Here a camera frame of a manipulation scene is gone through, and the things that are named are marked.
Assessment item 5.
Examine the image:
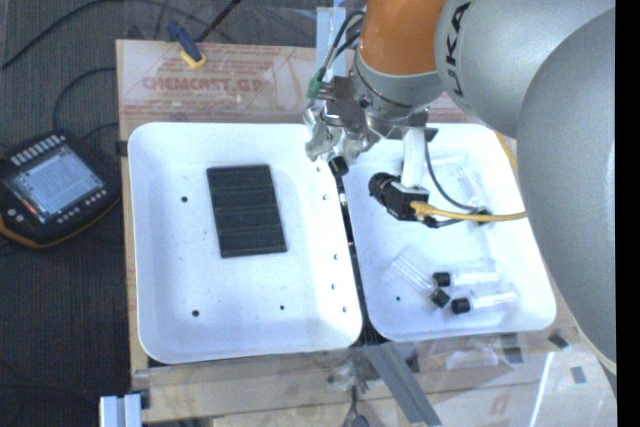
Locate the black ribbed rectangular plate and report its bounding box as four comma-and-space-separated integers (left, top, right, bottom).
205, 163, 289, 260

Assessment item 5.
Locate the clear vial with black cap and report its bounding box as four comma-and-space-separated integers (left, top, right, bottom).
388, 248, 452, 310
450, 285, 520, 316
432, 266, 502, 289
322, 125, 351, 177

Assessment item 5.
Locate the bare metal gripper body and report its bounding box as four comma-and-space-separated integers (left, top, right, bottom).
321, 75, 431, 140

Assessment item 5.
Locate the white plastic tray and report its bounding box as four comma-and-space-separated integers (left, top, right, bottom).
127, 121, 364, 365
343, 122, 558, 344

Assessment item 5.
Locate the black cylinder on white bracket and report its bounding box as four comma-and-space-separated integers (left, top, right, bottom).
368, 124, 432, 222

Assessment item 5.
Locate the brown cardboard board, red print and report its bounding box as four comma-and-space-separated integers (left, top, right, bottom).
115, 38, 584, 424

